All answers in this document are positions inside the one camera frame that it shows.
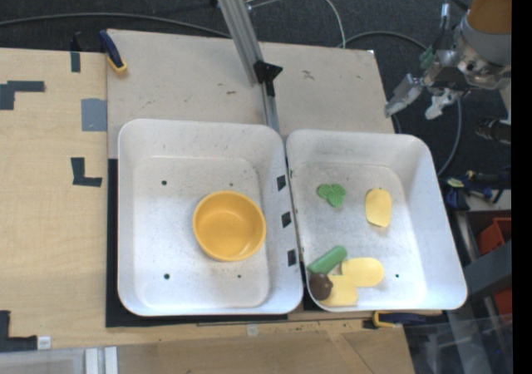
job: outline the white plastic tray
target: white plastic tray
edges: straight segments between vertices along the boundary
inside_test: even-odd
[[[381,261],[385,278],[359,288],[357,304],[330,312],[453,309],[467,296],[461,263],[441,198],[431,153],[414,136],[296,130],[287,140],[293,204],[305,265],[335,245],[348,258]],[[320,199],[320,184],[340,184],[341,207]],[[369,224],[371,188],[392,197],[392,221]]]
[[[118,293],[141,316],[280,314],[303,285],[281,137],[264,125],[134,120],[119,134]],[[192,215],[231,189],[260,205],[264,246],[242,262],[207,257]]]

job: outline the yellow toy potato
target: yellow toy potato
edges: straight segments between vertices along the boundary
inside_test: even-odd
[[[331,294],[320,303],[325,306],[352,306],[358,300],[355,283],[347,275],[328,275],[332,282]]]
[[[350,258],[342,262],[342,275],[356,287],[375,287],[384,278],[384,267],[376,258]]]
[[[381,188],[370,189],[366,194],[366,219],[370,224],[386,228],[392,220],[392,197]]]

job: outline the red object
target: red object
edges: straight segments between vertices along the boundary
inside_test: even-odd
[[[512,218],[493,218],[493,224],[476,236],[476,245],[480,256],[483,256],[503,245],[512,236]],[[493,296],[499,315],[512,314],[512,287],[494,294]]]

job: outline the yellow bowl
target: yellow bowl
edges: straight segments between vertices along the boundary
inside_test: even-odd
[[[194,211],[192,226],[201,249],[221,262],[252,256],[266,238],[260,207],[234,191],[218,191],[203,198]]]

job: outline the toy cucumber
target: toy cucumber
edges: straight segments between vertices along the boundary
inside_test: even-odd
[[[347,257],[347,250],[341,245],[327,251],[307,266],[312,273],[329,273],[333,268]]]

